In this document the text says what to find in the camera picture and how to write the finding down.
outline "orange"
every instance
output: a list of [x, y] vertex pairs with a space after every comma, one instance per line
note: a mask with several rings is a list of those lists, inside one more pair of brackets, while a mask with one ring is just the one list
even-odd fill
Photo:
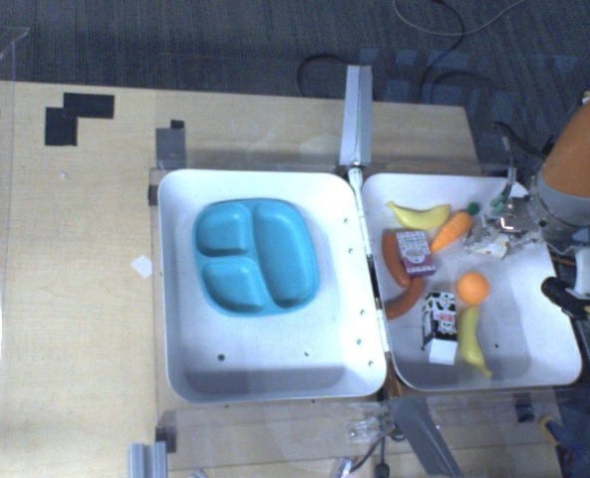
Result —
[[470, 271], [456, 282], [456, 293], [464, 303], [478, 305], [490, 293], [490, 284], [481, 273]]

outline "black cable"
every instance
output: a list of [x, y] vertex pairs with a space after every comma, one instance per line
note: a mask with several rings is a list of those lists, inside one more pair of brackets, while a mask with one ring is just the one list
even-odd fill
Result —
[[406, 440], [406, 436], [404, 435], [404, 432], [402, 432], [402, 429], [399, 427], [399, 425], [397, 423], [395, 423], [395, 428], [393, 428], [387, 434], [384, 434], [384, 435], [378, 437], [375, 440], [375, 442], [373, 444], [371, 444], [370, 448], [368, 448], [368, 451], [364, 454], [364, 456], [351, 466], [351, 473], [354, 473], [359, 468], [361, 468], [368, 461], [368, 459], [371, 458], [371, 455], [373, 453], [375, 453], [377, 446], [379, 446], [380, 444], [382, 446], [382, 450], [381, 450], [382, 455], [381, 455], [381, 462], [380, 463], [382, 465], [385, 464], [384, 453], [386, 451], [386, 437], [390, 437], [395, 442], [402, 442], [402, 441]]
[[435, 69], [435, 67], [437, 66], [437, 64], [441, 60], [443, 60], [448, 54], [450, 54], [456, 48], [458, 48], [458, 46], [463, 41], [463, 38], [465, 37], [465, 24], [463, 23], [463, 19], [461, 18], [461, 16], [459, 15], [459, 13], [456, 12], [456, 10], [451, 5], [449, 5], [448, 3], [446, 3], [444, 0], [431, 0], [431, 1], [433, 1], [433, 2], [435, 2], [437, 4], [439, 4], [439, 5], [443, 5], [444, 7], [446, 7], [454, 15], [454, 17], [458, 21], [459, 27], [461, 28], [461, 35], [459, 35], [456, 38], [456, 41], [454, 41], [454, 43], [452, 44], [452, 46], [450, 46], [447, 50], [445, 50], [444, 52], [442, 52], [424, 70], [424, 73], [422, 74], [422, 77], [419, 80], [419, 93], [417, 94], [417, 97], [415, 99], [415, 102], [416, 103], [418, 103], [421, 100], [421, 98], [422, 98], [422, 93], [424, 92], [424, 85], [426, 84], [426, 80], [428, 79], [428, 74]]
[[[490, 85], [495, 91], [497, 92], [504, 92], [503, 88], [497, 84], [492, 78], [486, 76], [486, 75], [482, 75], [479, 73], [475, 73], [473, 71], [467, 71], [465, 69], [454, 69], [451, 71], [448, 71], [446, 73], [442, 73], [441, 75], [437, 76], [432, 83], [431, 86], [431, 90], [429, 92], [429, 99], [428, 102], [431, 103], [433, 100], [433, 90], [435, 88], [435, 86], [442, 82], [443, 80], [445, 80], [446, 78], [452, 78], [452, 77], [456, 77], [456, 76], [465, 76], [465, 77], [470, 77], [470, 78], [474, 78], [477, 80], [481, 80], [482, 82], [487, 83], [488, 85]], [[514, 106], [514, 110], [515, 112], [518, 114], [518, 107], [516, 106], [515, 103], [511, 102], [512, 105]], [[547, 154], [545, 154], [544, 152], [538, 150], [536, 147], [533, 147], [532, 145], [530, 145], [526, 140], [524, 140], [523, 138], [521, 138], [515, 131], [514, 129], [508, 125], [506, 122], [503, 122], [501, 120], [496, 120], [495, 122], [492, 123], [494, 128], [496, 130], [498, 130], [501, 133], [505, 133], [507, 135], [507, 137], [509, 138], [510, 142], [514, 143], [515, 145], [517, 145], [520, 149], [522, 149], [524, 152], [527, 152], [529, 155], [536, 157], [537, 159], [543, 160], [547, 157]]]
[[517, 145], [524, 152], [527, 152], [528, 154], [536, 157], [537, 159], [541, 159], [541, 160], [545, 159], [546, 154], [541, 152], [538, 148], [533, 147], [527, 141], [525, 141], [523, 138], [521, 138], [518, 134], [516, 134], [516, 132], [514, 132], [514, 129], [512, 129], [512, 127], [510, 127], [505, 122], [502, 122], [500, 120], [495, 121], [494, 128], [496, 130], [498, 130], [499, 132], [504, 131], [505, 134], [507, 134], [507, 137], [510, 140], [510, 142]]
[[348, 62], [347, 60], [333, 53], [315, 53], [313, 55], [309, 55], [302, 62], [300, 62], [299, 66], [297, 66], [297, 73], [295, 75], [295, 81], [297, 83], [297, 94], [300, 97], [309, 97], [308, 95], [304, 94], [304, 91], [302, 90], [302, 82], [304, 81], [304, 70], [313, 62], [317, 62], [320, 60], [330, 60], [333, 62], [339, 62], [340, 64], [344, 64], [345, 66], [348, 66], [350, 64], [350, 62]]
[[470, 77], [470, 78], [475, 78], [477, 80], [481, 80], [482, 82], [486, 82], [487, 84], [491, 85], [493, 89], [495, 89], [496, 91], [502, 91], [502, 88], [490, 77], [486, 76], [486, 75], [481, 75], [479, 73], [475, 73], [474, 71], [468, 71], [466, 69], [452, 69], [450, 71], [447, 71], [445, 73], [441, 73], [439, 76], [437, 76], [434, 80], [433, 83], [431, 85], [431, 90], [428, 93], [428, 103], [431, 103], [433, 101], [433, 91], [435, 89], [435, 87], [441, 83], [443, 80], [445, 80], [446, 78], [452, 78], [455, 76], [466, 76], [466, 77]]
[[364, 456], [361, 458], [361, 460], [357, 461], [355, 464], [353, 464], [351, 466], [351, 473], [354, 473], [355, 471], [360, 469], [364, 464], [366, 464], [368, 459], [371, 458], [371, 455], [373, 453], [375, 453], [375, 450], [377, 449], [377, 447], [381, 444], [381, 442], [384, 439], [386, 439], [387, 436], [388, 436], [388, 434], [382, 435], [382, 436], [378, 437], [377, 440], [373, 444], [371, 444], [371, 447], [368, 448], [368, 451], [364, 454]]
[[386, 463], [385, 454], [386, 452], [386, 437], [382, 439], [382, 454], [380, 456], [379, 464], [375, 466], [375, 478], [390, 478], [391, 468]]

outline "black tape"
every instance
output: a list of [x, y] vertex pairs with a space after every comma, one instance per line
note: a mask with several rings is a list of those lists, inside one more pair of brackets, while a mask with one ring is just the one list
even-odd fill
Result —
[[78, 119], [62, 108], [45, 111], [45, 145], [78, 145]]
[[157, 186], [153, 184], [148, 186], [147, 198], [149, 207], [157, 207]]
[[519, 423], [532, 423], [536, 419], [534, 407], [530, 401], [521, 401], [514, 405]]
[[71, 118], [113, 119], [114, 101], [114, 96], [65, 93], [65, 115]]
[[177, 449], [177, 433], [173, 427], [155, 428], [155, 442], [166, 443], [166, 453], [175, 453]]

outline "black square marker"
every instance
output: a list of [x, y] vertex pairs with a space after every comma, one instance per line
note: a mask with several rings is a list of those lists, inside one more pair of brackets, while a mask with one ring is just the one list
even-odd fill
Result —
[[65, 93], [65, 115], [72, 118], [113, 119], [114, 99], [114, 96], [98, 94]]
[[65, 115], [62, 108], [47, 108], [45, 145], [77, 145], [78, 119]]

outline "toy sausage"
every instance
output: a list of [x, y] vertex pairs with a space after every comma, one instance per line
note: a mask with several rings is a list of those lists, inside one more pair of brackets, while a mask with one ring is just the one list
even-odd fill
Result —
[[395, 280], [395, 283], [407, 289], [411, 284], [411, 277], [400, 259], [395, 231], [388, 230], [384, 232], [384, 236], [382, 237], [382, 254], [388, 272]]
[[395, 300], [384, 304], [386, 319], [391, 321], [392, 319], [401, 317], [405, 312], [415, 305], [415, 303], [422, 296], [423, 291], [424, 278], [421, 276], [415, 276], [411, 280], [410, 286], [403, 294], [401, 294]]

